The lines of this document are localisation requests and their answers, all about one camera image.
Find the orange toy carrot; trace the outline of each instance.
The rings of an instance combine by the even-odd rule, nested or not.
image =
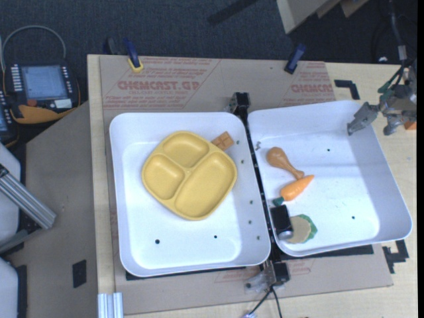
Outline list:
[[[280,190],[280,195],[284,198],[285,201],[293,200],[304,191],[304,189],[312,181],[313,177],[314,175],[311,174],[284,186]]]

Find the toy chicken drumstick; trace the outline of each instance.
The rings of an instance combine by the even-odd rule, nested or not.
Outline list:
[[[280,147],[271,148],[266,154],[266,160],[271,166],[283,168],[289,171],[297,180],[301,179],[305,175],[305,172],[296,170],[292,166],[286,153]]]

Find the device screen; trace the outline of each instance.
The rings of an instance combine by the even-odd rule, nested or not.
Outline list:
[[[23,66],[22,77],[28,99],[45,100],[67,97],[59,65]]]

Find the small wooden block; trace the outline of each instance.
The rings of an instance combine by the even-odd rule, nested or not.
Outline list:
[[[416,130],[417,129],[417,122],[414,121],[407,121],[406,123],[403,124],[405,129],[407,130]]]
[[[226,149],[228,149],[228,147],[234,144],[233,138],[231,138],[230,134],[227,131],[219,135],[217,138],[213,139],[211,142],[223,151],[225,151]]]

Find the yellow plastic plate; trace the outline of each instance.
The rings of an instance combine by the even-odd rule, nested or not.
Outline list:
[[[233,160],[211,142],[189,131],[174,132],[147,158],[145,188],[180,217],[201,220],[225,199],[237,179]]]

